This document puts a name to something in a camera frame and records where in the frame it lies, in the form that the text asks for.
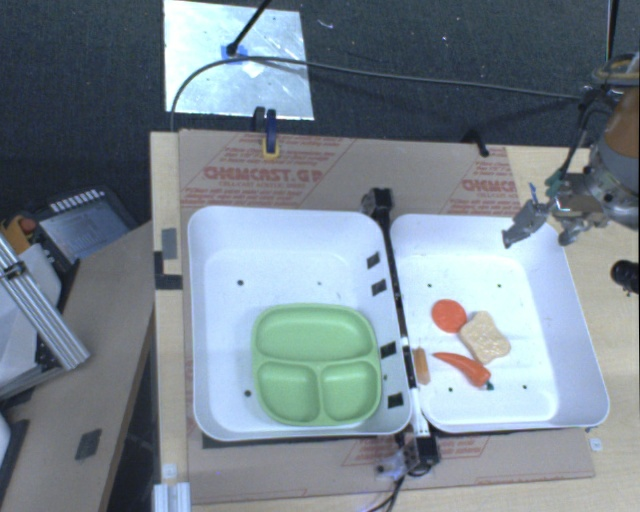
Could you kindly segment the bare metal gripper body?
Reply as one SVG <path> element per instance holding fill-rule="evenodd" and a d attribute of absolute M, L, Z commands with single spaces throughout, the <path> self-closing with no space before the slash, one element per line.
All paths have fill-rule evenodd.
<path fill-rule="evenodd" d="M 639 194 L 609 171 L 567 173 L 548 179 L 551 216 L 564 229 L 639 227 Z"/>

